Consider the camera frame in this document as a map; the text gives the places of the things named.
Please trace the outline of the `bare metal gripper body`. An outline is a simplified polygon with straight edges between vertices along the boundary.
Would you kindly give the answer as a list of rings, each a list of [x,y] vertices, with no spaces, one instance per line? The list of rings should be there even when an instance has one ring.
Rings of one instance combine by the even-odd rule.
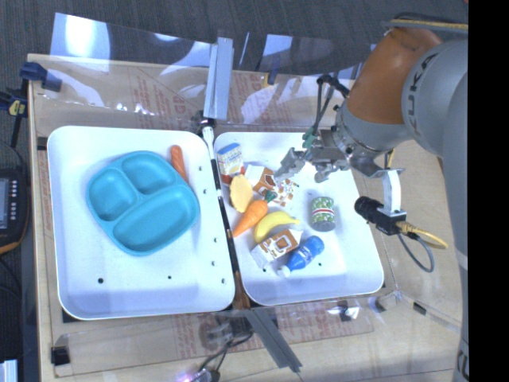
[[[383,170],[375,159],[388,152],[388,146],[366,144],[344,128],[309,128],[304,133],[304,148],[305,160],[312,165],[338,161],[337,171],[354,169],[366,177],[374,177]]]

